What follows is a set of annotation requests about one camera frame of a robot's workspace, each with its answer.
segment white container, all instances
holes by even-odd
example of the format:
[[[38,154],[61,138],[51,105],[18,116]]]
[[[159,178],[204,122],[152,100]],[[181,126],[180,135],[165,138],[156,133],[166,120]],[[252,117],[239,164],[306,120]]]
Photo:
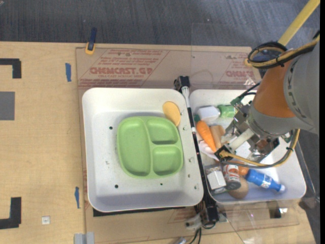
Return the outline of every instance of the white container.
[[[163,104],[181,111],[178,126],[184,164],[168,177],[133,178],[121,168],[116,149],[119,123],[130,116],[163,117]],[[203,185],[183,95],[173,89],[92,88],[82,98],[88,199],[102,212],[194,206]]]
[[[216,90],[216,89],[198,89],[190,94],[190,105],[192,107],[193,114],[202,106],[212,105],[229,105],[230,101],[239,96],[243,90]],[[247,97],[243,103],[252,100],[252,97]],[[231,123],[231,118],[219,118],[217,123],[210,125],[222,125],[224,128],[228,127]],[[286,147],[289,146],[282,138],[280,138],[280,144],[266,157],[261,163],[272,164],[278,161],[285,153]],[[240,147],[237,150],[239,156],[247,156],[249,153],[248,148]],[[214,162],[211,158],[205,154],[201,154],[204,165],[210,165]],[[250,204],[257,202],[267,202],[272,200],[296,200],[302,198],[306,193],[306,183],[303,177],[303,173],[295,152],[291,154],[289,159],[278,167],[272,167],[267,169],[259,169],[259,172],[263,172],[271,176],[276,182],[279,182],[286,187],[284,193],[277,193],[272,190],[267,190],[256,186],[249,182],[249,192],[244,199],[235,199],[227,192],[222,194],[213,195],[212,198],[221,205],[234,205],[234,204]]]

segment green plate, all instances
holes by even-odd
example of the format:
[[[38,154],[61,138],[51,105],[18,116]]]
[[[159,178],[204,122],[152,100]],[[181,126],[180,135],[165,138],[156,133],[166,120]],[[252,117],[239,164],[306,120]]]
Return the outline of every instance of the green plate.
[[[123,171],[132,177],[166,177],[183,166],[178,130],[163,117],[134,116],[122,120],[117,130],[117,150]]]

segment black tape corner marker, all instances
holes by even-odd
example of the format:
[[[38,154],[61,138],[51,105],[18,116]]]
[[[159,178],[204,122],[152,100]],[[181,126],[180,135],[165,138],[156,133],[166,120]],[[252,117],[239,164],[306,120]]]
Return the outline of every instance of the black tape corner marker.
[[[13,58],[0,58],[0,65],[12,66],[12,78],[21,79],[21,61]]]
[[[12,197],[8,219],[0,219],[0,229],[18,228],[21,224],[21,197]]]

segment orange carrot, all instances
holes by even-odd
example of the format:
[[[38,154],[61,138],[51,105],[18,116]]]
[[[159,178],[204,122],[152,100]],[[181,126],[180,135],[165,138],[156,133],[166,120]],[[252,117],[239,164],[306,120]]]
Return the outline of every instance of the orange carrot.
[[[214,153],[217,152],[217,148],[215,146],[211,130],[208,127],[207,123],[202,120],[198,121],[197,131],[199,135],[203,138],[203,140],[207,143],[207,145],[212,149],[212,151]]]

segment transparent acrylic sheet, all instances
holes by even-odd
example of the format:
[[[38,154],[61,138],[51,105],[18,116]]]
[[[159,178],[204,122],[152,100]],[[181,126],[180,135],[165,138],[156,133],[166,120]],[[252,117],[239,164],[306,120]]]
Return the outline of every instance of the transparent acrylic sheet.
[[[260,26],[249,24],[233,26],[230,24],[194,23],[192,25],[191,89],[247,89],[256,84],[261,80],[263,73],[259,71],[260,76],[256,76],[256,69],[244,65],[244,58],[252,48],[265,42],[279,40],[287,29],[287,26],[268,25],[261,28]],[[293,28],[292,32],[295,32],[295,35],[286,44],[286,47],[288,49],[296,49],[309,43],[317,31],[317,29],[307,27],[301,27],[299,30]],[[242,52],[238,53],[231,50],[226,50],[228,54],[222,54],[213,51],[212,46],[247,46],[248,52],[246,56]],[[220,61],[218,58],[220,57],[228,57],[230,60],[226,70],[223,66],[219,65]],[[307,185],[306,194],[300,200],[299,205],[305,210],[315,209],[317,205],[320,205],[319,189],[314,187],[313,180],[315,181],[315,178],[312,180],[310,176],[299,144],[297,144],[295,150]],[[243,209],[242,205],[227,207],[229,211],[225,212],[225,216],[243,243],[265,243],[270,236],[263,235],[263,231],[259,230],[260,228],[282,227],[299,223],[297,216],[295,216],[295,202],[274,201],[272,203],[264,203],[265,207],[259,207],[259,205],[263,204],[254,204],[247,209]],[[269,218],[265,219],[266,216],[264,217],[265,220],[261,221],[259,217],[261,213],[259,213],[259,216],[256,216],[258,210],[262,213],[268,211]],[[317,223],[319,215],[318,218],[317,215],[316,212],[316,216],[313,217],[313,214],[308,216],[310,222],[315,221],[314,225],[311,223],[311,226],[319,227]]]

